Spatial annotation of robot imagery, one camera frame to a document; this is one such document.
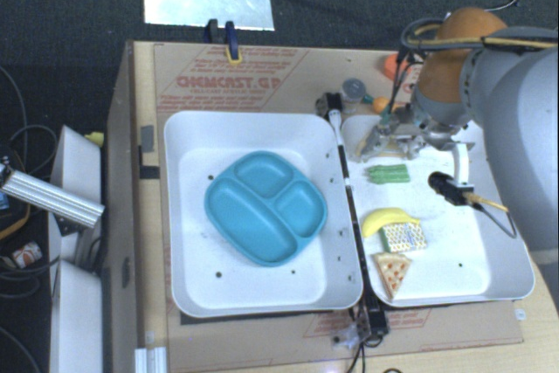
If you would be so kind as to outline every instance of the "metal bar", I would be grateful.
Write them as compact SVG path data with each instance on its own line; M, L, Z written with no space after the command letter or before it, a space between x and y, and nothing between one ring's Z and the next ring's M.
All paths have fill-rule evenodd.
M12 171L0 191L54 215L93 229L105 207L20 171Z

